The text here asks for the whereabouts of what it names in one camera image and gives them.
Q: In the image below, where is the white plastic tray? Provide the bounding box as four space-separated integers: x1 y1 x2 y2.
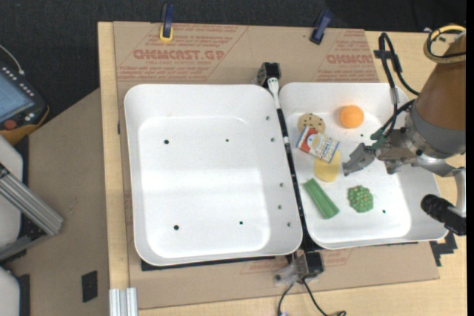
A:
278 81 450 250
123 83 304 266

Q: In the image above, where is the yellow oval slice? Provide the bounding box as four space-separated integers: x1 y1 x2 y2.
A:
314 150 341 184

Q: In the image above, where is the orange ball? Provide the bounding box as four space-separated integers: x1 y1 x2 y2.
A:
339 104 365 130

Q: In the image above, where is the brown cardboard board red print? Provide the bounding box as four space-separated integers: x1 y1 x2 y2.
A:
113 21 441 310

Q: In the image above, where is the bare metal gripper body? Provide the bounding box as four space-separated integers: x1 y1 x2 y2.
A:
373 127 457 177

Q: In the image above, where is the thin black and white rod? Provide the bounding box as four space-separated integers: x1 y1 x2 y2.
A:
267 76 309 253

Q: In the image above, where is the white and red carton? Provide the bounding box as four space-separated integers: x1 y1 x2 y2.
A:
296 126 341 164

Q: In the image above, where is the black cylinder on white bracket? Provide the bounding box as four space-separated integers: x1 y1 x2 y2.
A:
420 166 467 236

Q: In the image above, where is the green peas cluster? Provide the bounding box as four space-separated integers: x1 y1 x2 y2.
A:
347 185 375 214

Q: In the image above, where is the green celery stick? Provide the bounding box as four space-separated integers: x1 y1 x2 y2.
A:
303 178 341 220

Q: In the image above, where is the tan chocolate chip biscuit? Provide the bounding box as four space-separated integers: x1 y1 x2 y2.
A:
297 112 327 135

